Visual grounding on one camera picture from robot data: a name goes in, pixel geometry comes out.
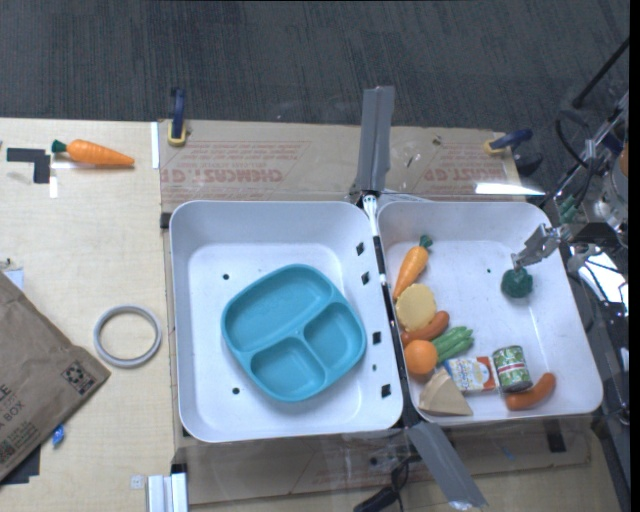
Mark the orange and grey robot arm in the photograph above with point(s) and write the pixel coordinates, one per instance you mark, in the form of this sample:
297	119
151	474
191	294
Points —
624	160

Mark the brown paper bag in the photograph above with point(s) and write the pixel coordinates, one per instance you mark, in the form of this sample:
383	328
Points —
35	360

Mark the small blue wrapper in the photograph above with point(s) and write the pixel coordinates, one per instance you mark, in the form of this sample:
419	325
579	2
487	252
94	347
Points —
58	435

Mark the white plastic tray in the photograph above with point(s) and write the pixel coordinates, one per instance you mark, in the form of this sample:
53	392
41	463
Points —
475	310
280	230

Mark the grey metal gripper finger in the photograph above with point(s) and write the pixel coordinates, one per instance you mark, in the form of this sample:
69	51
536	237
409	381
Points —
546	249
532	242

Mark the brown cardboard board red print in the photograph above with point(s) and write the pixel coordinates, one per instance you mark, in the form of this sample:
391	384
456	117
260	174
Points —
320	165

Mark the green can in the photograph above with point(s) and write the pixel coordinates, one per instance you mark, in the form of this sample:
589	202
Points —
512	370

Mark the orange carrot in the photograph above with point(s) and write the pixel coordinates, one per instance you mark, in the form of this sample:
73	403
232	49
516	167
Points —
95	153
412	265

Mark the green beans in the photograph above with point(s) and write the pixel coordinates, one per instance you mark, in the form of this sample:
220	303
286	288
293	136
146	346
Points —
452	342

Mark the blue divided plate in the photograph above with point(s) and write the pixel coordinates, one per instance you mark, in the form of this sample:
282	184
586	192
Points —
280	310

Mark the white and orange carton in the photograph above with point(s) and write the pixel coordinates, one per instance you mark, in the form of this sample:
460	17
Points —
470	375

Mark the green broccoli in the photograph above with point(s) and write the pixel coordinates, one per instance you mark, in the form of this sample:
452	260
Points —
517	285

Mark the grey tape roll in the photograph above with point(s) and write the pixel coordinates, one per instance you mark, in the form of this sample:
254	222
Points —
102	320

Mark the yellow round biscuit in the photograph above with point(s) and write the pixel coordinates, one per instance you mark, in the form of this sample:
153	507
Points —
416	306

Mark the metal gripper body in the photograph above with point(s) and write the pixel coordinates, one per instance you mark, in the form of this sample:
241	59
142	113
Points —
595	233

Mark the orange sausage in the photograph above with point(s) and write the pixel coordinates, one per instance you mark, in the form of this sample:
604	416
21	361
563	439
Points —
532	395
435	326

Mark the beige bread wedge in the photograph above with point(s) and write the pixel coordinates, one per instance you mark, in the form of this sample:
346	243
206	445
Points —
442	400

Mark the orange fruit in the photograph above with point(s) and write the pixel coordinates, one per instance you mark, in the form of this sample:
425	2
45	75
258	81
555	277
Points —
420	357

